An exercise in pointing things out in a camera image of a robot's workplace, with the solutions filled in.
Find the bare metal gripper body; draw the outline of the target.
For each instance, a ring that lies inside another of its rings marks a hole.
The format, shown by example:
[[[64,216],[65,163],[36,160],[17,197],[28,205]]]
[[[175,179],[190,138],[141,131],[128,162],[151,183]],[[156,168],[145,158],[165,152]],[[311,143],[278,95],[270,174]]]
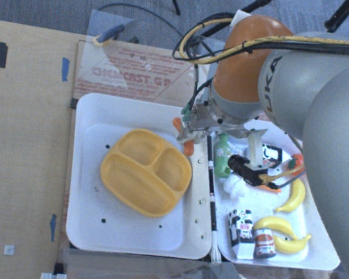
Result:
[[[185,115],[183,130],[207,132],[207,135],[212,132],[225,133],[234,138],[247,138],[251,134],[260,134],[263,136],[267,129],[252,129],[246,127],[246,123],[250,119],[239,119],[234,116],[227,115],[222,110],[219,110],[214,103],[199,102],[195,103],[189,114]]]

